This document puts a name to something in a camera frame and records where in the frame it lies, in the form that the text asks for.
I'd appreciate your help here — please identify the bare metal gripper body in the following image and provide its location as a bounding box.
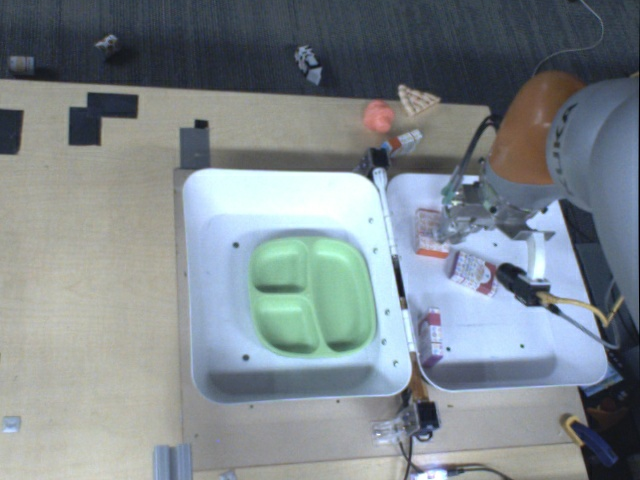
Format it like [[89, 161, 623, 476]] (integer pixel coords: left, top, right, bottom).
[[441, 177, 557, 243]]

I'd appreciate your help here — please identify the orange and white carton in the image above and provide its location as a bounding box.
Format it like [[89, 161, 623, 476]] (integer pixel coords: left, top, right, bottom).
[[413, 207, 452, 260]]

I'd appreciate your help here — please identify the thin black and white rod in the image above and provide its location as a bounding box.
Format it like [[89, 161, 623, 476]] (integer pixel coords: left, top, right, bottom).
[[371, 166, 417, 367]]

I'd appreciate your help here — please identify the small red and white carton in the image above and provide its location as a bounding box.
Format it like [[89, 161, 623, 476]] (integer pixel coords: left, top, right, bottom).
[[383, 128, 424, 159]]

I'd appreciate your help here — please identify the pink and purple carton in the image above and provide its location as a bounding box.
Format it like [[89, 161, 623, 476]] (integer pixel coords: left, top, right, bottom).
[[416, 307, 445, 369]]

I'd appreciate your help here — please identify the green divided plate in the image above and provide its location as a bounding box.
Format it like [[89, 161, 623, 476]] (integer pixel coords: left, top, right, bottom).
[[247, 235, 378, 361]]

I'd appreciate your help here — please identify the white plastic tray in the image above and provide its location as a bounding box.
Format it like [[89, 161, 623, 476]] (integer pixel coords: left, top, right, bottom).
[[181, 167, 413, 405], [387, 172, 610, 393]]

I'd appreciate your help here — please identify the toy pizza slice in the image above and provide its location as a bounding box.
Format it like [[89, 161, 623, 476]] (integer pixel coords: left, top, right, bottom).
[[396, 83, 443, 118]]

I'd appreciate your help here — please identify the pink toy doughnut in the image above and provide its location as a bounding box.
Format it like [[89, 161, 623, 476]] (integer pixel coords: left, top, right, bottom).
[[362, 99, 395, 135]]

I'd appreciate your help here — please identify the black and white carton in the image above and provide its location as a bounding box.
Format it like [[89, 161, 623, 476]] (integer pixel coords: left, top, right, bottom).
[[293, 44, 324, 87]]

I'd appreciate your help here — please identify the black cylinder on white bracket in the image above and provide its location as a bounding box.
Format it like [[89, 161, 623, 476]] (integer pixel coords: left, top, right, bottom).
[[494, 230, 554, 309]]

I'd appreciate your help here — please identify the black block with wires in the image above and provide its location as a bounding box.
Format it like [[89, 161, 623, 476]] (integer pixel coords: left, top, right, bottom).
[[366, 147, 392, 172], [415, 400, 443, 433]]

